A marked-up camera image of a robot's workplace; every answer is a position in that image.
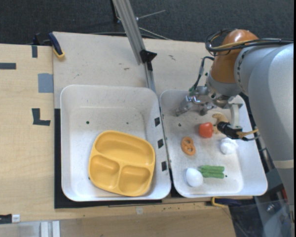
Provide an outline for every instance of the dark background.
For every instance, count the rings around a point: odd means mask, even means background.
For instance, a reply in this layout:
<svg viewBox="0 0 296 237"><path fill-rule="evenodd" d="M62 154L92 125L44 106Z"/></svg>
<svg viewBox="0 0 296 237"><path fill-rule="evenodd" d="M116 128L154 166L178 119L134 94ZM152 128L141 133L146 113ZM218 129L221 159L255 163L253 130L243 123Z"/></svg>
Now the dark background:
<svg viewBox="0 0 296 237"><path fill-rule="evenodd" d="M223 28L246 29L259 38L294 38L294 0L130 2L140 28L172 40L204 42L207 35ZM0 43L28 44L36 33L47 39L52 31L116 33L124 29L113 22L110 0L0 0Z"/></svg>

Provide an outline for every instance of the wooden surface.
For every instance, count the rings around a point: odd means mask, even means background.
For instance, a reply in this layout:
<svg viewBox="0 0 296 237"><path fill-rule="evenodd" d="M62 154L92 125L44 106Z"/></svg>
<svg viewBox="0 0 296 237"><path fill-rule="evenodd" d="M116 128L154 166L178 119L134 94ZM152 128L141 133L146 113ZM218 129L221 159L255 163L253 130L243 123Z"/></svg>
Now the wooden surface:
<svg viewBox="0 0 296 237"><path fill-rule="evenodd" d="M53 74L52 49L39 46L38 58L33 58L31 46L0 44L0 63L9 62L16 63L16 70L0 70L1 215L20 214L23 222L94 217L103 220L109 216L117 217L112 220L118 221L119 216L138 216L140 206L150 220L159 220L167 213L173 213L177 221L180 215L184 218L185 213L200 214L208 229L210 224L222 225L222 232L228 229L234 234L228 209L206 206L204 201L209 198L173 200L168 197L161 204L54 209L54 94L39 93L37 83L38 74ZM40 118L51 120L50 125L34 125L32 108L40 108ZM169 219L164 219L165 224L170 224Z"/></svg>

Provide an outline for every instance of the yellow divided plate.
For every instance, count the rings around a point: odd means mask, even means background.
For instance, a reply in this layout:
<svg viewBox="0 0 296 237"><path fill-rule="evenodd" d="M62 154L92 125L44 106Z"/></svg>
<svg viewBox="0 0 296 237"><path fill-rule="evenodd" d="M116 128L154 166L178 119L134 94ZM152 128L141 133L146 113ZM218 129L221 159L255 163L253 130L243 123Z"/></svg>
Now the yellow divided plate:
<svg viewBox="0 0 296 237"><path fill-rule="evenodd" d="M109 130L95 139L88 172L98 188L136 197L148 190L154 164L155 152L148 141Z"/></svg>

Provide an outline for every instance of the wooden table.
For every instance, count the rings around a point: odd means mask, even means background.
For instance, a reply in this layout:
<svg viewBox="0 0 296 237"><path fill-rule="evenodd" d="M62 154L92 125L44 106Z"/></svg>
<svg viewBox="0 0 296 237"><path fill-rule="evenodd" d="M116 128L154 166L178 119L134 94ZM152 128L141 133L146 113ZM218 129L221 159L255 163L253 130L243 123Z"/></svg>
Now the wooden table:
<svg viewBox="0 0 296 237"><path fill-rule="evenodd" d="M163 43L167 49L180 47L173 53L161 51L153 61L158 94L172 87L171 80L174 78L180 78L181 82L176 84L176 89L187 90L194 83L200 57L207 55L203 43L168 40L160 42L152 39L145 40L145 43L149 51L154 51L153 47L159 43ZM125 50L128 55L132 55L130 47ZM165 58L170 64L180 63L182 70L165 68ZM204 233L217 233L217 236L235 235L228 208L207 206L206 202L210 198L168 196L162 203L156 204L54 209L56 94L39 92L38 75L54 74L55 59L57 58L50 46L37 46L36 50L36 47L29 45L0 44L0 64L15 65L15 69L5 69L4 66L0 68L0 215L19 214L22 222L95 217L99 220L109 217L116 222L123 222L122 219L126 220L127 216L130 220L141 217L143 224L143 219L151 221L152 218L170 224L171 218L181 218L183 221L179 227L182 228L185 227L183 222L186 218L187 224L194 222L198 226L194 227L194 233L199 233L201 229ZM188 60L190 67L194 66L193 71L183 67L184 60ZM130 66L125 68L120 68L123 73L129 73L133 69ZM41 120L50 120L49 125L33 124L34 108L39 108Z"/></svg>

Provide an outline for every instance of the white plastic tray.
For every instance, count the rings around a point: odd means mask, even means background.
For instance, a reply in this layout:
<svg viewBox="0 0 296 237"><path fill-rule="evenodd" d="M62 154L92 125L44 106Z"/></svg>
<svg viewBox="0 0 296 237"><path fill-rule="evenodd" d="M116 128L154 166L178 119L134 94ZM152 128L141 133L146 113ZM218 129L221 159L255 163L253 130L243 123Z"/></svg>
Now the white plastic tray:
<svg viewBox="0 0 296 237"><path fill-rule="evenodd" d="M187 91L167 90L160 96L160 106L163 115L163 126L166 136L170 166L173 182L179 194L187 198L217 197L217 196L259 196L267 189L267 180L258 148L255 141L236 140L237 153L224 155L220 151L223 134L214 134L212 138L201 138L198 126L201 123L212 122L216 119L212 115L216 112L223 113L231 120L230 110L215 108L206 115L199 114L195 105L191 110L180 116L175 115L175 109L188 94ZM240 96L234 103L243 104L239 109L240 125L243 131L251 131L250 120L246 105ZM196 154L186 155L181 149L181 140L189 136L193 139ZM201 165L222 165L225 167L223 179L204 178L199 187L191 187L185 179L189 167L197 168Z"/></svg>
<svg viewBox="0 0 296 237"><path fill-rule="evenodd" d="M62 90L60 102L62 189L69 199L145 200L162 199L168 195L171 180L167 152L159 102L152 90L126 86L70 85ZM104 191L89 180L88 161L92 144L106 130L141 137L154 147L154 174L149 190L142 196L127 197Z"/></svg>

